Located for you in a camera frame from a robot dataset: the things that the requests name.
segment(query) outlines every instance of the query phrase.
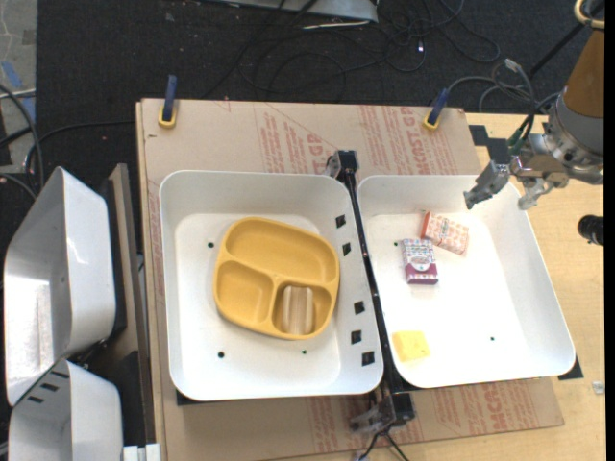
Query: cardboard sheet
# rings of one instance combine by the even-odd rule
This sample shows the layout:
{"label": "cardboard sheet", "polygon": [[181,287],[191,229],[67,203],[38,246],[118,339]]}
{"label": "cardboard sheet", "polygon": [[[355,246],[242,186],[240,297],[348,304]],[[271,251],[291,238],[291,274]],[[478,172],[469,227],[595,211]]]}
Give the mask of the cardboard sheet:
{"label": "cardboard sheet", "polygon": [[[366,397],[236,400],[179,406],[169,375],[159,186],[177,170],[322,173],[335,150],[356,150],[359,174],[478,174],[465,119],[445,109],[439,129],[421,126],[426,108],[180,101],[177,125],[158,125],[162,100],[137,105],[141,166],[149,202],[153,288],[152,368],[157,431],[169,461],[256,461],[364,449],[349,421]],[[417,419],[392,431],[401,444],[561,425],[549,378],[412,394]]]}

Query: black cable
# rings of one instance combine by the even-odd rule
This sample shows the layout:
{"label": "black cable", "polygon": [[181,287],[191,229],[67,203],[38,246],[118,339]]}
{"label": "black cable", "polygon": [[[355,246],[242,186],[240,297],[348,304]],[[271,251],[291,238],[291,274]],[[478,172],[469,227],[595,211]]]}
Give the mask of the black cable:
{"label": "black cable", "polygon": [[391,435],[389,434],[389,430],[391,429],[391,427],[387,427],[384,430],[381,430],[380,432],[376,432],[374,434],[374,437],[372,437],[372,442],[370,442],[369,446],[367,447],[367,450],[357,459],[357,461],[362,461],[364,459],[367,459],[367,456],[369,455],[369,453],[372,451],[372,449],[376,446],[376,443],[378,442],[378,438],[379,437],[386,437],[386,439],[388,440],[388,442],[390,443],[391,447],[393,449],[395,449],[397,451],[397,453],[402,457],[402,459],[404,461],[410,461],[406,455],[402,452],[402,450],[400,449],[400,447],[397,445],[397,443],[393,440],[393,438],[391,437]]}
{"label": "black cable", "polygon": [[11,98],[11,100],[17,106],[19,111],[21,111],[21,114],[23,115],[24,119],[28,123],[28,127],[30,128],[30,132],[32,133],[32,138],[35,143],[34,148],[38,152],[38,179],[40,183],[39,189],[42,189],[42,186],[45,183],[45,172],[43,168],[42,151],[40,150],[40,140],[38,137],[37,127],[35,126],[35,122],[32,119],[32,116],[30,116],[30,113],[28,112],[26,107],[23,104],[21,104],[21,101],[19,101],[19,99],[10,90],[8,90],[2,84],[0,84],[0,90],[4,91]]}
{"label": "black cable", "polygon": [[[44,140],[58,133],[70,132],[71,130],[79,130],[82,128],[133,125],[134,122],[135,120],[117,120],[117,121],[101,121],[101,122],[93,122],[93,123],[78,123],[75,125],[67,125],[64,127],[56,128],[55,130],[52,130],[50,132],[43,134],[39,139],[38,148],[40,148],[41,142],[43,142]],[[28,174],[29,176],[34,174],[33,170],[31,169],[31,164],[32,164],[32,156],[35,150],[38,150],[38,149],[35,149],[35,147],[33,146],[28,151],[28,155],[26,156],[25,161],[24,161],[24,169],[25,169],[26,174]]]}
{"label": "black cable", "polygon": [[[394,70],[398,72],[402,72],[402,73],[412,73],[420,69],[427,59],[427,49],[424,45],[424,42],[422,41],[422,38],[427,36],[429,33],[433,32],[434,30],[441,31],[443,27],[447,26],[454,20],[457,20],[457,17],[461,13],[463,9],[463,4],[464,4],[464,0],[458,0],[458,4],[456,6],[449,5],[445,0],[437,0],[441,8],[443,9],[443,12],[445,13],[445,16],[437,21],[434,21],[431,11],[429,10],[429,7],[427,6],[427,4],[425,5],[426,5],[426,11],[428,13],[428,18],[421,16],[418,10],[416,10],[413,7],[406,9],[405,13],[402,13],[402,12],[393,13],[393,18],[390,21],[388,21],[389,28],[390,28],[388,32],[385,31],[380,26],[366,25],[363,29],[378,29],[379,32],[382,32],[386,37],[385,44],[383,45],[381,49],[378,49],[378,50],[375,50],[373,48],[371,49],[367,48],[364,45],[359,45],[357,41],[352,40],[350,38],[350,41],[353,42],[361,51],[369,54],[369,59],[370,59],[369,61],[365,61],[363,63],[359,63],[353,66],[344,67],[343,64],[339,60],[327,54],[326,52],[318,53],[313,50],[302,51],[302,52],[296,53],[284,59],[282,63],[272,72],[272,75],[270,75],[269,78],[262,77],[261,69],[264,64],[264,61],[270,60],[272,56],[271,54],[274,51],[277,54],[279,54],[284,43],[287,43],[293,40],[300,40],[303,38],[311,38],[312,33],[316,32],[316,30],[309,30],[308,32],[307,30],[303,30],[299,34],[287,32],[288,28],[296,25],[297,22],[302,18],[302,16],[305,13],[308,12],[309,8],[311,8],[311,6],[313,6],[313,4],[316,1],[317,0],[308,0],[304,4],[304,6],[298,11],[298,13],[295,16],[293,16],[293,18],[290,20],[289,23],[282,25],[282,30],[286,31],[285,36],[276,36],[275,38],[263,36],[263,33],[266,31],[266,28],[269,27],[271,23],[271,19],[275,18],[275,16],[277,15],[277,13],[270,14],[269,18],[265,19],[265,22],[260,27],[260,29],[258,29],[239,49],[239,52],[235,56],[231,64],[231,67],[227,69],[227,71],[202,96],[202,98],[212,93],[220,84],[222,84],[231,75],[231,73],[235,69],[238,69],[241,77],[249,85],[251,85],[254,88],[255,94],[259,100],[262,100],[262,98],[259,97],[260,92],[265,93],[264,100],[267,100],[269,97],[269,94],[284,95],[284,94],[290,94],[290,93],[303,92],[303,91],[313,89],[315,86],[318,86],[319,84],[324,85],[330,82],[331,80],[338,78],[340,81],[339,83],[340,83],[341,90],[339,91],[339,93],[336,94],[334,101],[339,102],[341,101],[341,98],[343,97],[344,92],[345,92],[347,75],[351,72],[357,72],[367,67],[382,64],[382,63],[386,63],[388,66],[390,66]],[[500,48],[495,41],[471,30],[470,28],[468,28],[468,26],[466,26],[463,23],[460,23],[460,25],[466,30],[467,33],[470,33],[473,36],[486,40],[488,43],[490,43],[495,48],[495,53],[492,57],[488,57],[486,59],[482,57],[474,57],[470,53],[463,50],[450,36],[444,33],[446,39],[452,43],[454,48],[459,53],[461,53],[463,56],[473,61],[478,61],[478,62],[491,62],[491,61],[494,61],[500,55]],[[331,33],[331,36],[345,36],[346,34],[345,32],[351,31],[356,28],[349,27],[343,30],[340,30],[340,29],[341,28],[336,28],[334,31],[335,34],[333,34],[332,30],[330,29],[319,29],[318,31]],[[281,32],[280,29],[277,29],[276,31],[278,35]],[[418,45],[414,46],[414,41],[417,39],[419,41]],[[261,46],[261,45],[265,45],[265,47],[261,50],[258,50],[256,57],[250,60],[250,64],[252,65],[250,69],[248,70],[246,69],[245,66],[242,66],[241,62],[244,59],[246,53],[249,50],[253,50],[257,46]],[[407,50],[408,47],[418,52],[419,60],[416,61],[415,64],[412,66],[403,66],[400,63],[399,57],[402,56],[402,53],[405,50]],[[324,61],[328,61],[331,64],[333,64],[335,67],[335,71],[332,72],[331,75],[327,77],[321,77],[320,79],[309,80],[307,83],[298,84],[298,85],[294,85],[291,87],[275,86],[275,84],[280,83],[281,75],[283,74],[285,70],[288,69],[288,67],[291,64],[294,64],[296,66],[296,63],[300,60],[304,60],[307,58],[316,58],[316,57],[319,57],[320,59]]]}
{"label": "black cable", "polygon": [[0,149],[5,145],[9,145],[12,142],[15,142],[18,138],[21,138],[23,135],[28,134],[30,132],[30,127],[22,128],[21,130],[17,130],[10,135],[5,136],[4,138],[0,138]]}
{"label": "black cable", "polygon": [[525,138],[529,134],[529,130],[531,130],[531,126],[533,126],[533,116],[537,113],[540,113],[542,108],[544,108],[546,105],[552,102],[553,99],[559,95],[559,92],[547,96],[540,102],[536,101],[536,98],[534,96],[533,87],[531,85],[531,80],[529,79],[525,71],[523,70],[523,67],[521,67],[514,61],[509,61],[509,64],[507,65],[507,67],[511,66],[512,67],[511,70],[514,73],[519,74],[522,77],[524,83],[522,85],[511,85],[511,84],[506,84],[502,82],[502,80],[499,78],[499,70],[502,67],[502,65],[506,64],[507,62],[508,61],[501,61],[497,63],[492,69],[491,77],[484,77],[480,75],[462,77],[454,81],[452,84],[450,84],[447,87],[447,89],[450,95],[453,89],[455,89],[458,85],[461,85],[464,83],[486,82],[486,83],[491,84],[491,86],[487,88],[480,96],[479,111],[481,111],[482,109],[482,102],[484,98],[490,93],[494,92],[495,90],[499,90],[500,92],[505,94],[507,97],[510,97],[511,99],[527,103],[529,106],[528,117],[526,118],[527,121],[524,121],[521,127],[525,129],[528,126],[528,124],[530,124],[529,128],[527,130],[524,130],[523,138]]}
{"label": "black cable", "polygon": [[374,446],[376,445],[376,442],[378,441],[378,438],[382,435],[381,432],[376,432],[374,434],[374,437],[372,437],[372,442],[369,444],[369,446],[367,447],[367,450],[357,459],[357,461],[362,461],[363,459],[366,459],[367,456],[369,455],[369,453],[372,451],[372,449],[374,448]]}
{"label": "black cable", "polygon": [[30,186],[28,186],[28,184],[23,182],[21,179],[16,178],[15,176],[12,176],[12,175],[7,174],[7,173],[0,173],[0,181],[3,180],[3,179],[7,180],[7,181],[10,181],[13,184],[16,184],[17,186],[19,186],[26,193],[28,193],[28,195],[30,195],[33,200],[37,199],[37,194],[32,190],[32,188]]}
{"label": "black cable", "polygon": [[239,65],[239,62],[241,61],[243,55],[248,50],[248,48],[256,42],[256,39],[265,31],[265,29],[270,25],[271,21],[273,21],[278,16],[278,12],[282,9],[285,1],[286,0],[281,0],[275,11],[267,14],[267,17],[263,19],[260,27],[250,36],[250,38],[241,46],[241,48],[239,48],[239,51],[237,52],[231,66],[206,92],[201,94],[201,99],[205,99],[206,97],[208,97],[216,88],[218,88],[222,83],[224,83],[224,81],[229,78],[229,76],[235,71],[235,69]]}
{"label": "black cable", "polygon": [[388,433],[388,430],[386,430],[384,432],[384,437],[386,437],[388,439],[388,442],[391,443],[391,446],[393,446],[393,448],[397,451],[397,453],[402,457],[402,459],[404,461],[410,461],[406,455],[402,452],[402,450],[400,449],[400,447],[397,445],[397,443],[393,440],[393,438],[390,436],[390,434]]}

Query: cable clip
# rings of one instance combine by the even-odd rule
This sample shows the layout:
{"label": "cable clip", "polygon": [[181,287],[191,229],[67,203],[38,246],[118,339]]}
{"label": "cable clip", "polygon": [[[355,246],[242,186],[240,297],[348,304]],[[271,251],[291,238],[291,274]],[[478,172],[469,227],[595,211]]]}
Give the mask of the cable clip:
{"label": "cable clip", "polygon": [[169,75],[166,83],[166,94],[164,95],[164,104],[160,107],[158,114],[158,124],[163,128],[175,128],[175,120],[177,119],[177,108],[175,107],[175,92],[177,90],[177,77]]}

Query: white bin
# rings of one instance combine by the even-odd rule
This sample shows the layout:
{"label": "white bin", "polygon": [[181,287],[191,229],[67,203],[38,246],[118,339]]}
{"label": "white bin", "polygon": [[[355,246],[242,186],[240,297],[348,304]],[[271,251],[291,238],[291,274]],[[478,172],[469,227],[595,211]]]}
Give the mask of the white bin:
{"label": "white bin", "polygon": [[[217,247],[231,224],[247,216],[319,233],[337,250],[338,300],[321,334],[283,340],[218,313],[212,289]],[[338,227],[341,216],[345,222]],[[340,182],[315,175],[179,171],[160,187],[160,219],[170,374],[182,394],[193,400],[352,395],[379,385],[376,317],[351,199]]]}
{"label": "white bin", "polygon": [[[528,215],[508,184],[468,210],[472,176],[375,176],[358,188],[389,339],[422,331],[430,355],[395,366],[409,383],[441,387],[558,376],[576,355]],[[422,210],[470,228],[465,255],[435,248],[439,282],[406,283],[395,242],[419,237]],[[571,257],[571,271],[574,258]]]}
{"label": "white bin", "polygon": [[122,449],[115,386],[66,360],[12,410],[9,461],[119,461]]}

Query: hole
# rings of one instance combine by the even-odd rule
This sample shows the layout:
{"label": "hole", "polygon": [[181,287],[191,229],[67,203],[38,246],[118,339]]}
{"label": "hole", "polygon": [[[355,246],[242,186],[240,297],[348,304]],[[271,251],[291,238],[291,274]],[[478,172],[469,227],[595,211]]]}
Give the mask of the hole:
{"label": "hole", "polygon": [[61,377],[63,379],[68,379],[69,378],[68,374],[59,373],[58,371],[51,371],[51,374],[53,374],[54,376]]}
{"label": "hole", "polygon": [[55,384],[49,384],[48,382],[41,384],[40,387],[48,391],[53,391],[54,393],[60,389]]}
{"label": "hole", "polygon": [[373,364],[375,361],[376,361],[376,358],[374,358],[374,353],[366,352],[362,355],[361,365],[365,367],[366,365]]}
{"label": "hole", "polygon": [[361,337],[361,330],[357,329],[356,331],[353,331],[350,333],[350,344],[354,345],[355,343],[358,343],[362,340]]}

